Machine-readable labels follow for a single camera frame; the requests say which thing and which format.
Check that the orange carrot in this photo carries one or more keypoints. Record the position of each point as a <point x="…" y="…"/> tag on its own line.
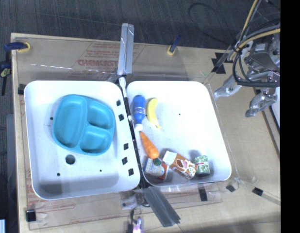
<point x="148" y="145"/>

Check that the green and white can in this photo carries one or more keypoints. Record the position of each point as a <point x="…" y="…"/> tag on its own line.
<point x="202" y="165"/>

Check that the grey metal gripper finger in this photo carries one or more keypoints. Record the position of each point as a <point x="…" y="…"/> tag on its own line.
<point x="260" y="103"/>
<point x="227" y="90"/>

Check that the blue plastic bottle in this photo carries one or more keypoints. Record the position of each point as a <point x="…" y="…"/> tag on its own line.
<point x="139" y="108"/>

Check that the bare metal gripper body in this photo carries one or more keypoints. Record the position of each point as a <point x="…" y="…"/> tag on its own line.
<point x="264" y="57"/>

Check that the orange and white carton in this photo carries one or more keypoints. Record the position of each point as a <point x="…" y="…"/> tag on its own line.
<point x="180" y="165"/>

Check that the blue divided plate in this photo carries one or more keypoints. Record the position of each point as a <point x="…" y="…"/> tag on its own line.
<point x="70" y="122"/>

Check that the brown cardboard board red print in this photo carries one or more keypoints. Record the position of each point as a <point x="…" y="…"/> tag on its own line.
<point x="104" y="54"/>

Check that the white plastic tray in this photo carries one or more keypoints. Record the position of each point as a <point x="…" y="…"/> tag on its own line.
<point x="188" y="130"/>
<point x="79" y="178"/>

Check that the yellow banana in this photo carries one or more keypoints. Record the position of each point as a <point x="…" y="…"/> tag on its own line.
<point x="151" y="110"/>

